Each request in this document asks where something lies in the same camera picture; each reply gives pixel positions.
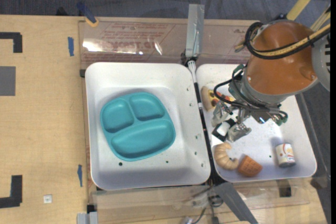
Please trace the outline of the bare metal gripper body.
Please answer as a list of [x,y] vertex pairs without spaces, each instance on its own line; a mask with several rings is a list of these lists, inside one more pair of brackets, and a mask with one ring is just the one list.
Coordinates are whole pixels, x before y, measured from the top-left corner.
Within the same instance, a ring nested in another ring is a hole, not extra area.
[[252,117],[260,124],[266,123],[269,119],[278,125],[281,124],[281,111],[276,104],[267,106],[262,103],[236,99],[230,101],[230,107],[232,110],[238,109],[237,123],[243,123]]

